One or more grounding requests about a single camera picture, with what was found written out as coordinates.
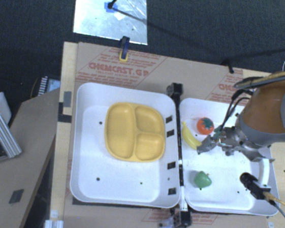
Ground white plastic tray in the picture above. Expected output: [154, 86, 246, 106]
[167, 96, 285, 221]
[64, 80, 194, 214]

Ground orange toy tomato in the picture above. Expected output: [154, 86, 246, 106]
[195, 116, 216, 137]

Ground yellow banana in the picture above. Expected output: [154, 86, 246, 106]
[178, 121, 206, 151]

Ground brown cardboard board red print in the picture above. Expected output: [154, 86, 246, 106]
[56, 41, 285, 228]

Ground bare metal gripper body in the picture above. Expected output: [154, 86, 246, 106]
[214, 125, 279, 165]

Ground thin black and white rod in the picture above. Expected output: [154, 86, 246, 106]
[163, 94, 198, 210]

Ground green toy pepper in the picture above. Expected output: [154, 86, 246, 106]
[192, 170, 214, 191]

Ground yellow divided plate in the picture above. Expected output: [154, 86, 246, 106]
[101, 100, 171, 166]

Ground black cylinder on white bracket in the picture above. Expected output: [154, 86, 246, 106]
[237, 155, 276, 202]

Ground black block with thin wires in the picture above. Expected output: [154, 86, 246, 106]
[158, 206, 195, 228]
[166, 82, 185, 100]

